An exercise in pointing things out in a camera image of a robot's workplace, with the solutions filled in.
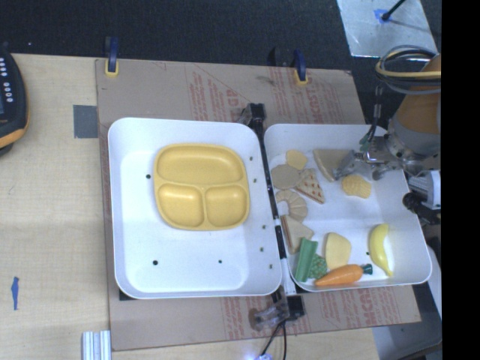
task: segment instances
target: silver metal sheet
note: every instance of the silver metal sheet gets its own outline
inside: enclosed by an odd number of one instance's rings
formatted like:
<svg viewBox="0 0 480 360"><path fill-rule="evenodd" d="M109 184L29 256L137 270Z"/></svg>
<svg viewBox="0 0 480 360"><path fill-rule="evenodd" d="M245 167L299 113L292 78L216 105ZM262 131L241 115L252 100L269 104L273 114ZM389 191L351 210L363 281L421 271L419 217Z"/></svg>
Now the silver metal sheet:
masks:
<svg viewBox="0 0 480 360"><path fill-rule="evenodd" d="M388 21L380 16L400 0L337 0L350 54L381 57L398 45L437 52L420 0L406 0Z"/></svg>

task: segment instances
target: blue clamp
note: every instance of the blue clamp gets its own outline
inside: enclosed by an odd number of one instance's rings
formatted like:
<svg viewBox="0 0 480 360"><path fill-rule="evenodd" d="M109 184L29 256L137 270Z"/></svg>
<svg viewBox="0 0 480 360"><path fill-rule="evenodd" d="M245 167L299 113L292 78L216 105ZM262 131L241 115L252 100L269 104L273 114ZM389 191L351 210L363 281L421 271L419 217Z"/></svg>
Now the blue clamp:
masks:
<svg viewBox="0 0 480 360"><path fill-rule="evenodd" d="M302 52L300 52L299 49L295 49L293 51L293 57L294 57L294 76L296 79L297 84L304 85L308 83L308 78L307 78L307 64L305 63L305 57L303 57Z"/></svg>
<svg viewBox="0 0 480 360"><path fill-rule="evenodd" d="M119 74L119 60L117 56L119 54L119 38L107 37L105 40L105 74L108 77L116 77Z"/></svg>

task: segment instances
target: yellow plate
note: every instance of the yellow plate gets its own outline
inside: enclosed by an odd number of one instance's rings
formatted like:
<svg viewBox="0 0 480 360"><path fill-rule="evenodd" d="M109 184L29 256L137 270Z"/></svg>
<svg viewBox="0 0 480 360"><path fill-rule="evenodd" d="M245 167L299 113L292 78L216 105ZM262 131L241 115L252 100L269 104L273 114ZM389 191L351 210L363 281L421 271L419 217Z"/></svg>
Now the yellow plate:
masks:
<svg viewBox="0 0 480 360"><path fill-rule="evenodd" d="M226 230L248 216L245 165L230 148L205 143L168 145L157 153L153 172L158 211L172 227Z"/></svg>

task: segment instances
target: blue mark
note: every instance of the blue mark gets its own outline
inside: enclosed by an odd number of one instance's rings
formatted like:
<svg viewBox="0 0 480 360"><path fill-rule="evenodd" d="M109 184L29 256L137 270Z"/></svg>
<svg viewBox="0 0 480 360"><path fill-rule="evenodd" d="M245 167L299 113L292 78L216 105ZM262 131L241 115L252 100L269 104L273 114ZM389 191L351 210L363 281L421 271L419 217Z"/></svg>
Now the blue mark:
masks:
<svg viewBox="0 0 480 360"><path fill-rule="evenodd" d="M20 280L17 276L13 278L12 284L12 296L13 296L13 309L16 311L17 302L18 302L18 280Z"/></svg>
<svg viewBox="0 0 480 360"><path fill-rule="evenodd" d="M382 19L382 15L386 14L388 11L386 9L376 9L373 11L375 14L376 19L380 22L380 24L387 23L390 20L392 20L392 17L390 16L387 20Z"/></svg>

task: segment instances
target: white tray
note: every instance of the white tray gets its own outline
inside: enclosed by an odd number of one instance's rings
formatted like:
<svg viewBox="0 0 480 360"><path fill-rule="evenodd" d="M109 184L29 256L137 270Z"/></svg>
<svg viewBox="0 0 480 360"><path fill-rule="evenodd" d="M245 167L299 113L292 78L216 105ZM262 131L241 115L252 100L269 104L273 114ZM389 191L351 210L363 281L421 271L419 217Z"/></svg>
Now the white tray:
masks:
<svg viewBox="0 0 480 360"><path fill-rule="evenodd" d="M289 149L303 152L307 158L306 168L314 168L325 194L325 204L319 204L307 197L308 215L303 224L314 231L312 240L318 241L317 253L324 256L325 236L336 232L352 243L349 263L359 265L370 263L373 274L364 275L360 281L346 286L314 285L313 280L297 282L304 290L321 292L326 290L386 287L405 284L421 284L431 276L432 263L425 243L425 237L418 217L402 203L409 192L403 171L387 172L379 181L371 179L370 168L362 172L372 183L372 194L368 199L347 196L341 189L341 182L329 182L318 170L314 161L314 149L359 149L359 140L366 134L367 125L326 125L326 124L274 124L265 132L265 149L269 169L285 164ZM384 134L379 129L377 135ZM288 213L285 202L279 202L279 213ZM390 232L385 240L388 261L393 275L387 277L382 269L375 266L368 255L368 234L381 223L388 223ZM289 269L294 278L299 254L287 253Z"/></svg>
<svg viewBox="0 0 480 360"><path fill-rule="evenodd" d="M169 226L155 204L157 152L175 143L226 146L243 160L250 211L240 226L190 231ZM260 296L281 282L275 222L257 135L214 121L122 118L108 133L115 278L136 299Z"/></svg>

